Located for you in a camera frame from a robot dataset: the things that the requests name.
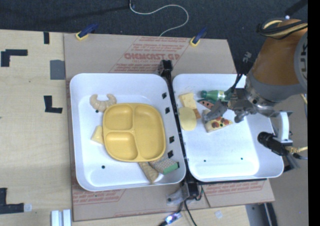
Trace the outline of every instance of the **cardboard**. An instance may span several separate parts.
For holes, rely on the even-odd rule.
[[[172,77],[182,73],[236,73],[226,40],[200,41],[189,45],[188,38],[89,35],[78,41],[75,34],[64,34],[67,113],[72,174],[73,220],[174,212],[166,195],[180,184],[90,192],[75,178],[72,119],[70,110],[71,78],[79,73],[154,73],[161,60],[173,63]],[[204,195],[189,209],[202,209],[273,201],[269,180],[204,185]]]

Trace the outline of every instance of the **beige table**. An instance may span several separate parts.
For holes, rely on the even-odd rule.
[[[32,211],[0,215],[0,225],[49,225],[52,210],[72,209],[65,80],[50,79],[50,61],[64,60],[62,33],[0,31],[0,50],[27,49],[0,70],[0,187],[6,202],[30,203]],[[62,114],[45,113],[44,95]],[[191,211],[198,225],[249,225],[244,205]],[[158,225],[169,213],[119,217],[73,225]],[[192,225],[189,215],[175,225]]]

